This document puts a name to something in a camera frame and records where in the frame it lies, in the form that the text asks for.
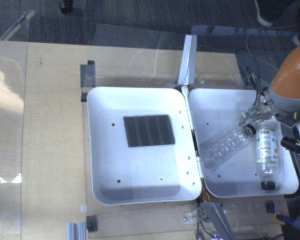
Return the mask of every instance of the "white plastic tray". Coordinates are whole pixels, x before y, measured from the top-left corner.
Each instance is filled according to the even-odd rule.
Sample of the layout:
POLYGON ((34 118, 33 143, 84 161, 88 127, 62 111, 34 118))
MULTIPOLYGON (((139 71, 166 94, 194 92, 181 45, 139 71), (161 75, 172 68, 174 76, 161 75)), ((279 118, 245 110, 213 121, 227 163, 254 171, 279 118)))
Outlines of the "white plastic tray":
POLYGON ((170 88, 88 93, 92 190, 105 205, 188 201, 202 190, 184 97, 170 88), (128 147, 124 117, 169 115, 175 144, 128 147))
MULTIPOLYGON (((255 96, 253 90, 201 88, 192 90, 189 94, 189 105, 198 146, 216 134, 232 128, 239 121, 241 112, 247 111, 253 103, 255 96)), ((252 142, 217 170, 203 167, 208 191, 219 198, 295 193, 299 187, 295 167, 289 151, 280 145, 282 139, 280 130, 277 137, 280 171, 275 190, 261 189, 261 180, 256 170, 256 143, 252 142)))

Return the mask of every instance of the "green and white label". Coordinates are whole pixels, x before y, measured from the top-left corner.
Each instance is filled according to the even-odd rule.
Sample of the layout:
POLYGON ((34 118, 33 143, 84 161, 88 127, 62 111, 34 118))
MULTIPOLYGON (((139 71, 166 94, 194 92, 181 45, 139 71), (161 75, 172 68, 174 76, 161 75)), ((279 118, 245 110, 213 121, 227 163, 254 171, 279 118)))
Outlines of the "green and white label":
POLYGON ((256 131, 256 162, 278 163, 277 132, 273 129, 256 131))

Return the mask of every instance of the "clear plastic bottle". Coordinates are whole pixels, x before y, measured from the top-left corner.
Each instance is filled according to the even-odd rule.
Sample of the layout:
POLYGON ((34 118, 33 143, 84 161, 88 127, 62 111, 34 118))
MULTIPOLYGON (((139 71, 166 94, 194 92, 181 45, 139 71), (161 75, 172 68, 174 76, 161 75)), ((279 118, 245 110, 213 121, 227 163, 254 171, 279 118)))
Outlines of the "clear plastic bottle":
POLYGON ((261 179, 261 188, 274 190, 279 172, 277 124, 270 121, 257 122, 255 140, 256 172, 261 179))
POLYGON ((211 170, 217 169, 234 154, 247 147, 255 134, 255 128, 248 124, 222 133, 215 141, 201 143, 199 153, 203 166, 211 170))

